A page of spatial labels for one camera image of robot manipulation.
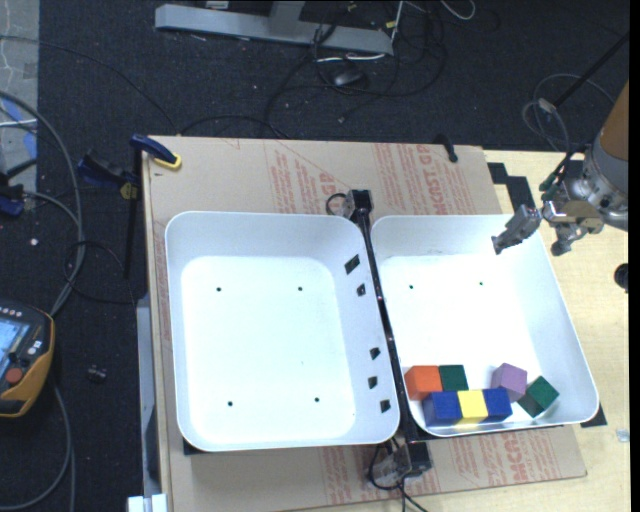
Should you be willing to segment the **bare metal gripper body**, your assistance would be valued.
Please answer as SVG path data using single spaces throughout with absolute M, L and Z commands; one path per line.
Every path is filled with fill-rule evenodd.
M 604 226 L 628 231 L 628 179 L 592 172 L 557 178 L 542 194 L 542 217 L 551 224 L 598 233 Z

